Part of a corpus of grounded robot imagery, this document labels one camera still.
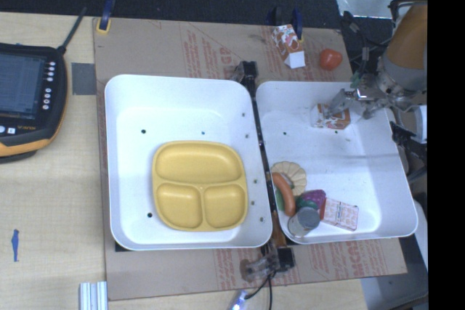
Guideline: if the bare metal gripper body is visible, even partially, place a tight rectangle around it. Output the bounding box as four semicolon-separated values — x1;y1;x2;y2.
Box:
354;77;424;111

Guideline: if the red toy tomato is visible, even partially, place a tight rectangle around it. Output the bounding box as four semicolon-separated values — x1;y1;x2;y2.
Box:
319;48;344;71

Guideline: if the white plastic tray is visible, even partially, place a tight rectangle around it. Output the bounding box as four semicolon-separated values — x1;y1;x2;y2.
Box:
255;80;419;245
104;74;273;252

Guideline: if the thin black rod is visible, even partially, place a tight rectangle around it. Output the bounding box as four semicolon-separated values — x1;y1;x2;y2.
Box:
248;81;283;248

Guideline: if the orange toy sausage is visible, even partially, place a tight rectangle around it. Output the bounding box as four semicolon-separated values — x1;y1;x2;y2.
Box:
271;171;297;218

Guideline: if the dark green toy vegetable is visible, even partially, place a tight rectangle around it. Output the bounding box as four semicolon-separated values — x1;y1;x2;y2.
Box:
295;195;319;212

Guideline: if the light green toy vegetable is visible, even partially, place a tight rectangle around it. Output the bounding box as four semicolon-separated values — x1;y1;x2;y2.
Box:
274;189;287;212

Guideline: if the small grey can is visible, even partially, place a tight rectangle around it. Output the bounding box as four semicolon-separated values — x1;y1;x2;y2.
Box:
287;206;322;239

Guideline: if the yellow divided plate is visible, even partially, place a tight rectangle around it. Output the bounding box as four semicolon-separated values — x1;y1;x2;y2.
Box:
151;140;249;232

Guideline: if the brown cardboard board red print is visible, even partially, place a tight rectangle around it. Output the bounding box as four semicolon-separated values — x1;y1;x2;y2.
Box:
92;17;408;301

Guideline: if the black block with wires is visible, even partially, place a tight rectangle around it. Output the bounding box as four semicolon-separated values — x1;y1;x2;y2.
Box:
277;246;296;272
238;60;259;83

